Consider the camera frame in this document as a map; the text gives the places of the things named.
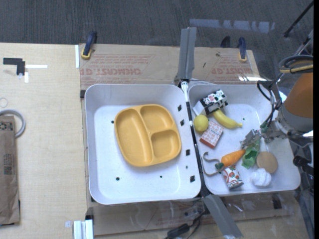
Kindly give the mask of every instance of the orange carrot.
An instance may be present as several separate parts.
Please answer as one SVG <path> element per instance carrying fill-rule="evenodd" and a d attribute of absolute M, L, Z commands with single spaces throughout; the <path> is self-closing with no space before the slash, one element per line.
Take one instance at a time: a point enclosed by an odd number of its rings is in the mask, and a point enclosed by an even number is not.
<path fill-rule="evenodd" d="M 240 150 L 236 150 L 234 152 L 228 153 L 227 155 L 221 158 L 220 160 L 221 163 L 216 164 L 218 165 L 216 168 L 221 169 L 221 168 L 225 168 L 235 164 L 245 154 L 245 152 L 246 150 L 240 149 Z"/>

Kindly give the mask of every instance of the yellow ball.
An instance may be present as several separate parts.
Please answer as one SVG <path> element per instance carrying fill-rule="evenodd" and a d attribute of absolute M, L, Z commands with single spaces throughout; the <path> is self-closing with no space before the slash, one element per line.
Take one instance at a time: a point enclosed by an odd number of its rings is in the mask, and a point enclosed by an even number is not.
<path fill-rule="evenodd" d="M 203 132 L 208 128 L 209 120 L 205 115 L 197 115 L 193 121 L 194 128 L 197 132 Z"/>

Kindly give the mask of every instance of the yellow banana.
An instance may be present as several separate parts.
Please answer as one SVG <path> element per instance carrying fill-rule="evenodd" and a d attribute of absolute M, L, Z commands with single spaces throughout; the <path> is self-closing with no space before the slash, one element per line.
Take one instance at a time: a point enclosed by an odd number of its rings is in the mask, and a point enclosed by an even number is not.
<path fill-rule="evenodd" d="M 234 127 L 242 127 L 242 123 L 238 123 L 233 119 L 227 117 L 221 109 L 218 109 L 213 112 L 214 118 L 224 127 L 226 128 L 234 128 Z"/>

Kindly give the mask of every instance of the wooden table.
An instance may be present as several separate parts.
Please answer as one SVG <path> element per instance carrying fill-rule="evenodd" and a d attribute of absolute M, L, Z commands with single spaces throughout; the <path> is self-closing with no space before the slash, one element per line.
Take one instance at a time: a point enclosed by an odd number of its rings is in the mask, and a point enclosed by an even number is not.
<path fill-rule="evenodd" d="M 0 43 L 0 53 L 2 57 L 22 58 L 26 65 L 47 65 L 29 68 L 26 83 L 24 77 L 16 75 L 16 66 L 0 64 L 0 98 L 8 100 L 6 109 L 18 110 L 26 121 L 25 132 L 16 139 L 20 223 L 1 227 L 0 237 L 71 239 L 72 223 L 84 220 L 89 198 L 75 45 Z M 244 237 L 307 237 L 298 203 L 294 199 L 284 203 L 293 209 L 293 215 L 238 221 Z M 161 239 L 166 232 L 101 238 Z M 196 233 L 193 238 L 223 238 L 216 224 L 203 225 Z"/>

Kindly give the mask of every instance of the brown round object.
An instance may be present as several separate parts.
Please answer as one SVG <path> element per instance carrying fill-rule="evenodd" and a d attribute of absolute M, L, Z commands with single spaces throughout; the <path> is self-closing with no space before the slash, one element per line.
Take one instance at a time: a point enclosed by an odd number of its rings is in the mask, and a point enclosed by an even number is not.
<path fill-rule="evenodd" d="M 256 163 L 259 168 L 264 168 L 269 173 L 274 173 L 278 168 L 277 158 L 267 151 L 258 154 Z"/>

